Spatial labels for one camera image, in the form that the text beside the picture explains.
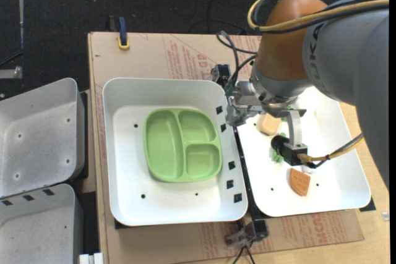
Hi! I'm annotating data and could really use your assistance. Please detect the green divided plate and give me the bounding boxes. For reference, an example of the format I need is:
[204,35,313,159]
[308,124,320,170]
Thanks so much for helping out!
[142,108,223,184]

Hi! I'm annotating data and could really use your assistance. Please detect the white plastic tray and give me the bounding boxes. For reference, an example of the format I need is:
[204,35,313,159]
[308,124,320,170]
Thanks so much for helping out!
[101,77,249,227]
[236,85,372,218]

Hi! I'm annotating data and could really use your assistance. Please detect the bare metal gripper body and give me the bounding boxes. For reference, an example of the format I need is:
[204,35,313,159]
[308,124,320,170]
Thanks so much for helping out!
[230,80,298,118]

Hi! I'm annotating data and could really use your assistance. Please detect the black cylinder on white bracket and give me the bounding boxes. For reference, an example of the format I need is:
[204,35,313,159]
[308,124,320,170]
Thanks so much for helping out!
[271,108,309,166]

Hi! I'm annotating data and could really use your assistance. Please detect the orange waffle biscuit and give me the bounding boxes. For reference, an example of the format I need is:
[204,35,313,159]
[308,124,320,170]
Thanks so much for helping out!
[288,167,311,197]

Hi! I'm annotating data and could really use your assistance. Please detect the green toy grapes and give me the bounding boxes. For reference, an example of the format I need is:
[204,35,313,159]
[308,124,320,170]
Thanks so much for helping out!
[268,147,285,165]

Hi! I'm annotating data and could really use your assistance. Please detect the brown cardboard board red print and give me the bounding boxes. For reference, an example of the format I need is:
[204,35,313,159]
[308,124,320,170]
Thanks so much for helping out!
[87,31,365,264]

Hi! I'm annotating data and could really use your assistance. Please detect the beige toy bread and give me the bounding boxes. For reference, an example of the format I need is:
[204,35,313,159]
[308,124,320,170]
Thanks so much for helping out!
[257,113,281,137]

